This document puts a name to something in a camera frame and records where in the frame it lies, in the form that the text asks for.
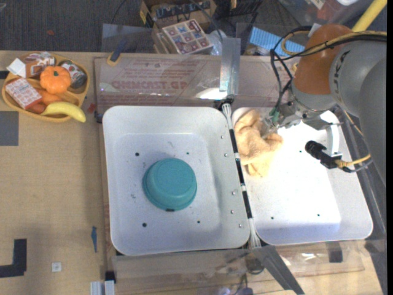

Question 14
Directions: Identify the white and brown carton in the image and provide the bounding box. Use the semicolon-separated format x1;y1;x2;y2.
6;51;56;79

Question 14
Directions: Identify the teal bowl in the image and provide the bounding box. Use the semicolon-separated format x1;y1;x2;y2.
141;157;198;213

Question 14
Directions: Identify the yellow cloth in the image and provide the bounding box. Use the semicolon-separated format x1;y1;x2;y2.
233;108;284;178

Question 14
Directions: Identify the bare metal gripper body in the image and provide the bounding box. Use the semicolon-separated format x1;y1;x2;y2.
265;101;309;134

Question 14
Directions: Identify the black cylinder on white bracket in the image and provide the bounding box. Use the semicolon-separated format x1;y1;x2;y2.
304;122;343;170

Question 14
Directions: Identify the brown cardboard box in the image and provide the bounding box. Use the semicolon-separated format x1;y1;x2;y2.
139;0;218;30

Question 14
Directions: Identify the yellow divided plate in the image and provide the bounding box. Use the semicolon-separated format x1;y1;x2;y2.
1;52;91;124

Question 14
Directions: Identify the orange pumpkin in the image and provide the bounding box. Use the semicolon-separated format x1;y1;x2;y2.
39;65;72;95

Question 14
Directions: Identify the yellow banana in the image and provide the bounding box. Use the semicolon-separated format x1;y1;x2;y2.
40;101;87;124

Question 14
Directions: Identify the noughts and crosses game box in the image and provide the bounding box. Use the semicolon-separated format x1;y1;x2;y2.
154;19;215;55

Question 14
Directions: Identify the small can with red print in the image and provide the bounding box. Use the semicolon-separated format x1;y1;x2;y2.
58;60;88;90

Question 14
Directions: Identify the red and white packet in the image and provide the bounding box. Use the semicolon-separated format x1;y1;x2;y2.
4;77;43;111

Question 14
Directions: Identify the white plastic tray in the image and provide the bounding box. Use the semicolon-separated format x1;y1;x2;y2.
231;106;374;246
101;105;251;257

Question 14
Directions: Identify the red sausage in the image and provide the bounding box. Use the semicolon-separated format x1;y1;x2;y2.
26;102;47;115

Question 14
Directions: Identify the orange carrot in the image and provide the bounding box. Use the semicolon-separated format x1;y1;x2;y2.
36;88;63;106

